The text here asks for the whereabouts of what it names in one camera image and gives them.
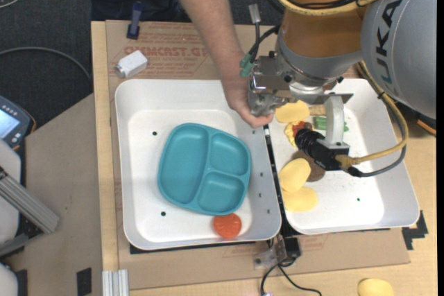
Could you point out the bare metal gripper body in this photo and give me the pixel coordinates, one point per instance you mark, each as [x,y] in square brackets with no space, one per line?
[270,74]

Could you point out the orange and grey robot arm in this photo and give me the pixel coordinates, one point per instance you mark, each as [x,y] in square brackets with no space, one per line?
[333,10]

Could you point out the person's forearm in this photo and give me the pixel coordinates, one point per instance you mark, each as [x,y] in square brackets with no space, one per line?
[201,3]

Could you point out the person's hand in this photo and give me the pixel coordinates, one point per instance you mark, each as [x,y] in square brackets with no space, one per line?
[237,97]

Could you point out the yellow potato crisp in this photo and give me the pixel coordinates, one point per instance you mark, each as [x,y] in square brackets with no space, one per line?
[295,174]
[301,201]
[291,112]
[374,288]

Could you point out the tan toy bread piece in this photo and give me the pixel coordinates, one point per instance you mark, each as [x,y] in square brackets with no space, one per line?
[317,110]

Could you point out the yellow and red pizza slice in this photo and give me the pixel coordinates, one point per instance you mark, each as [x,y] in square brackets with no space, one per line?
[290,135]

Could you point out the green toy vegetable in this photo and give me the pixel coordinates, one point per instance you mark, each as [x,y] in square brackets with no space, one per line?
[320,122]

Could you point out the brown cardboard board red print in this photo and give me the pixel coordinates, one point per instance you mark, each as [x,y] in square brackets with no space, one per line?
[166,45]

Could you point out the brown round biscuit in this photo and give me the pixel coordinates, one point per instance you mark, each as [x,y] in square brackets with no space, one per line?
[317,174]

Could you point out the teal divided plate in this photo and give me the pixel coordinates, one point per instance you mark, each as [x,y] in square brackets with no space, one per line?
[194,166]

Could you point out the small white bottle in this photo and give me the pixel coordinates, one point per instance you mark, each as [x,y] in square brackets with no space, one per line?
[133,63]

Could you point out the white plastic tray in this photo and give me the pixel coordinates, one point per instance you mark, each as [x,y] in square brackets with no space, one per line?
[367,176]
[142,166]

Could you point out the orange round toy fruit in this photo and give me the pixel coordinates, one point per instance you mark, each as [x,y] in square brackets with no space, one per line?
[227,226]

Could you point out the black cylinder on white bracket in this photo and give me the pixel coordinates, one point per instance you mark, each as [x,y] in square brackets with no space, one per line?
[320,149]

